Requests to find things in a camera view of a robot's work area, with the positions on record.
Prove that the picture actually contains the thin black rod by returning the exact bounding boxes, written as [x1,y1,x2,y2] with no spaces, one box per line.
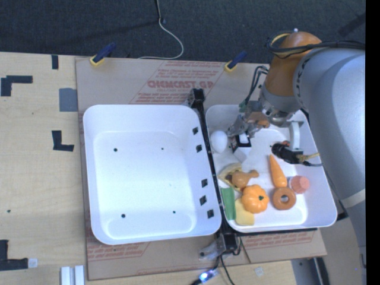
[195,105,230,236]

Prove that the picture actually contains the beige pizza slice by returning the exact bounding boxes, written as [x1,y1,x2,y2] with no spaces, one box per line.
[217,162,243,189]

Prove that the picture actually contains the brown cardboard board red print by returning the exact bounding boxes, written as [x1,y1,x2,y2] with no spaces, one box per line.
[75,57,328,281]

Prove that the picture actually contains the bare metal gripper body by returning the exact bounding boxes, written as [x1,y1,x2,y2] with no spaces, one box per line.
[243,100,295,131]

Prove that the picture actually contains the brown chicken drumstick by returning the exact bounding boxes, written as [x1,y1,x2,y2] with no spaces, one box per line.
[230,169,260,189]

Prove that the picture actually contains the orange pumpkin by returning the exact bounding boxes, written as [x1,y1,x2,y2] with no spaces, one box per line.
[240,184,270,214]

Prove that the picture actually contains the green vegetable stick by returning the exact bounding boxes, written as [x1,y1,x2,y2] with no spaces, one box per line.
[220,186,237,221]

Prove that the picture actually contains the yellow wedge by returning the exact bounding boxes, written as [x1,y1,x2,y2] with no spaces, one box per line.
[235,198,255,227]

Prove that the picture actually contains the black block with thin wires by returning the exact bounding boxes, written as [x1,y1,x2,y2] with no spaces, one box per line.
[220,232,239,254]
[187,88,207,109]

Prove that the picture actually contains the black cylinder on white bracket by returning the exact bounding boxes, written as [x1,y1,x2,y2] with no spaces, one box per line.
[270,120,305,165]

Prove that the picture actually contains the pink sausage piece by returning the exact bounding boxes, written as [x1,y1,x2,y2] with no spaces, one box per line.
[290,175,311,194]

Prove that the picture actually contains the white plastic tray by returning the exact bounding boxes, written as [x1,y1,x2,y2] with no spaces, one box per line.
[204,104,338,234]
[82,104,223,246]

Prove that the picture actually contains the white egg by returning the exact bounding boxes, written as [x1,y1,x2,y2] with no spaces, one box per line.
[210,130,229,154]

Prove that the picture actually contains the orange carrot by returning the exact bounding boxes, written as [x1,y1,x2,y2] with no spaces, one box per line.
[268,154,288,188]

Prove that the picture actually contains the brown doughnut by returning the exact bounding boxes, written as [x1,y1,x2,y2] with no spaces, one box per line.
[272,186,297,211]

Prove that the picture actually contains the white carton with black print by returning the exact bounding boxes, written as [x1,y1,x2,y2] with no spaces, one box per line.
[230,133,253,163]

